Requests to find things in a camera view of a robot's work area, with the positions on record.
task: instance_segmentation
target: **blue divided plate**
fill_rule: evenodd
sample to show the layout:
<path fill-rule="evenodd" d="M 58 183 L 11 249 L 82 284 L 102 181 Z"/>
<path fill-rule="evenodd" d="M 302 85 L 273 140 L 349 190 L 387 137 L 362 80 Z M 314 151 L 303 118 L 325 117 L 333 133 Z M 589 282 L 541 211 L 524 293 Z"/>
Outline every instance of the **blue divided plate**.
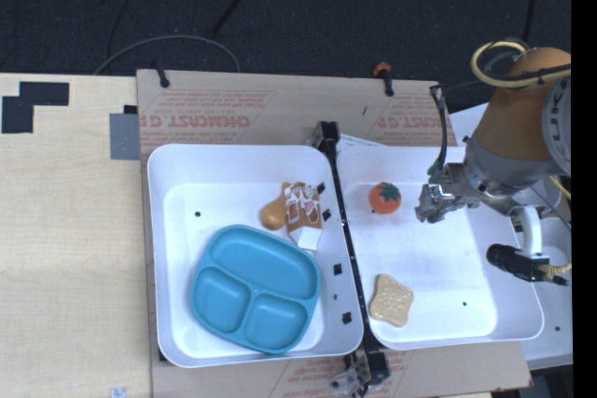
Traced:
<path fill-rule="evenodd" d="M 249 226 L 227 226 L 201 257 L 190 305 L 211 332 L 283 353 L 307 331 L 320 287 L 317 263 L 295 244 Z"/>

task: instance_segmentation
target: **red tomato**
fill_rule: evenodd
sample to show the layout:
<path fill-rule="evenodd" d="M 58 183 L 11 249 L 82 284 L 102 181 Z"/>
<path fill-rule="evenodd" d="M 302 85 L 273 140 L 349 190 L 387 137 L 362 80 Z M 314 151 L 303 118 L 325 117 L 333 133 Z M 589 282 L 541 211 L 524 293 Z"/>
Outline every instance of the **red tomato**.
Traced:
<path fill-rule="evenodd" d="M 398 188 L 390 183 L 377 183 L 371 188 L 369 202 L 375 213 L 389 214 L 400 207 L 402 195 Z"/>

